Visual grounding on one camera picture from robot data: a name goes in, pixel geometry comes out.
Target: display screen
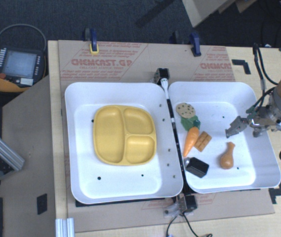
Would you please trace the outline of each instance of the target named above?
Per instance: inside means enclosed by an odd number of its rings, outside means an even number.
[[[36,54],[8,50],[3,73],[12,77],[33,78]]]

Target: control button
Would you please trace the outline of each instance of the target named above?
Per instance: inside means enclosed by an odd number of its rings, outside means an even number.
[[[0,73],[0,79],[5,79],[6,78],[6,74],[5,73]]]

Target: orange carrot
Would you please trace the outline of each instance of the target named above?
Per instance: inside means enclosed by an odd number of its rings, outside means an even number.
[[[191,149],[194,147],[196,141],[198,140],[200,131],[199,129],[194,126],[192,127],[189,131],[188,134],[186,135],[185,143],[184,143],[184,150],[183,150],[183,157],[186,157]]]

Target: round cracker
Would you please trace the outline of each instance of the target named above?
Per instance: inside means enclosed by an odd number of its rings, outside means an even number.
[[[187,103],[178,104],[176,106],[176,112],[185,119],[190,119],[195,116],[195,109],[192,105]]]

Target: yellow plate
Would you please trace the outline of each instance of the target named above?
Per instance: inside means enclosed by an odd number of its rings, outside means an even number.
[[[140,108],[108,105],[94,117],[93,142],[100,160],[113,165],[140,165],[156,153],[156,129],[151,115]]]

